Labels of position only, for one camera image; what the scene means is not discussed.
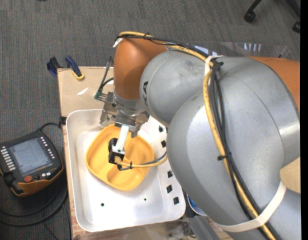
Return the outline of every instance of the yellow plastic object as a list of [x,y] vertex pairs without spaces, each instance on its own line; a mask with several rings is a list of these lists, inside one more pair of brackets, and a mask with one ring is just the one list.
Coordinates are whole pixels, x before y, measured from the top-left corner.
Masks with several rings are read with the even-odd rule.
[[[104,183],[118,190],[129,191],[143,181],[150,167],[119,170],[115,164],[109,163],[109,141],[119,137],[120,129],[110,124],[101,130],[86,151],[85,164],[88,170]],[[132,161],[133,164],[139,165],[155,158],[153,147],[141,136],[131,138],[130,132],[124,149],[123,162],[127,164]]]
[[81,73],[81,76],[78,76],[74,71],[72,71],[73,76],[77,79],[77,80],[82,80],[84,79],[84,74]]

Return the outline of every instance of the white strap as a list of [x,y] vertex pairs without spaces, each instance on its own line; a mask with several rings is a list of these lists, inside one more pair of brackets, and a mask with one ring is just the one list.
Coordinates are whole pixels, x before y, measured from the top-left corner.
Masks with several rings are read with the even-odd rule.
[[119,42],[121,42],[122,40],[123,40],[122,37],[118,38],[118,39],[115,41],[115,43],[114,43],[114,45],[113,45],[113,48],[115,48],[116,46],[118,46]]
[[206,74],[211,70],[210,68],[210,61],[211,59],[214,59],[214,58],[219,58],[219,57],[222,57],[223,55],[215,55],[215,56],[208,56],[205,60],[205,74],[204,76],[206,76]]
[[237,225],[220,225],[215,223],[217,226],[219,226],[221,229],[227,232],[244,232],[248,230],[253,230],[256,228],[259,228],[263,226],[273,215],[275,210],[279,207],[280,203],[283,200],[283,197],[286,192],[286,186],[281,181],[279,183],[278,189],[272,200],[268,203],[266,208],[263,210],[263,212],[256,218],[237,224]]

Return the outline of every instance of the chair wheel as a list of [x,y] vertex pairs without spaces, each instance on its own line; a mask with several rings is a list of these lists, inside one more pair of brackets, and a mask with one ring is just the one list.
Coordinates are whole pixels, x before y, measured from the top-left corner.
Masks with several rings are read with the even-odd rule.
[[244,20],[247,22],[253,22],[255,17],[256,17],[256,14],[254,11],[248,11],[244,16]]
[[293,28],[292,28],[295,32],[300,33],[301,32],[301,22],[298,21],[294,24]]

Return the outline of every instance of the blue object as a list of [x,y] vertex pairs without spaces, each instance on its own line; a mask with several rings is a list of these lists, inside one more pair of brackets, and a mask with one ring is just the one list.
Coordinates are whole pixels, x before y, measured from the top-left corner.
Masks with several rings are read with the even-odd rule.
[[62,68],[58,63],[57,59],[53,56],[49,59],[49,62],[46,64],[47,70],[52,74],[53,77],[58,77],[58,68]]
[[198,215],[206,216],[206,213],[200,207],[198,207],[198,205],[188,195],[187,197],[188,197],[189,205],[192,208],[192,210],[196,212]]
[[84,75],[81,73],[79,66],[70,56],[66,56],[65,61],[67,62],[67,65],[73,70],[72,73],[78,80],[84,78]]

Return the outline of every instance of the clamp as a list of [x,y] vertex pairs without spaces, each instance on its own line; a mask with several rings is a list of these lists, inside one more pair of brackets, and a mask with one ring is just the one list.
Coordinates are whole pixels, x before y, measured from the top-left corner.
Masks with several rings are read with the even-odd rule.
[[67,67],[72,69],[73,76],[77,80],[82,80],[84,78],[84,74],[80,71],[76,62],[70,56],[66,56],[65,61],[67,62]]
[[57,69],[62,68],[58,63],[57,59],[53,56],[49,59],[47,63],[47,70],[52,74],[53,77],[58,77]]

